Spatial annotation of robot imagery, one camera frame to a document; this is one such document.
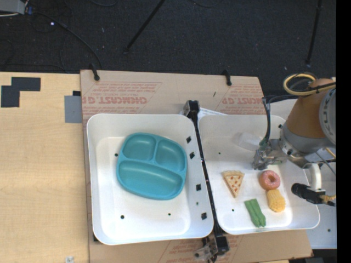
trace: pizza slice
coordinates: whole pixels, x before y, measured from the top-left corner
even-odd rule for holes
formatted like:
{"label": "pizza slice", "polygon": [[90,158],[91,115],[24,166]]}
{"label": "pizza slice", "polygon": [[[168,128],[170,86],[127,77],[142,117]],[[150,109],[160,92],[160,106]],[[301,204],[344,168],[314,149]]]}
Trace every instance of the pizza slice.
{"label": "pizza slice", "polygon": [[242,180],[244,178],[244,173],[238,170],[227,170],[222,172],[222,176],[225,180],[225,183],[230,189],[230,192],[236,198],[239,194]]}

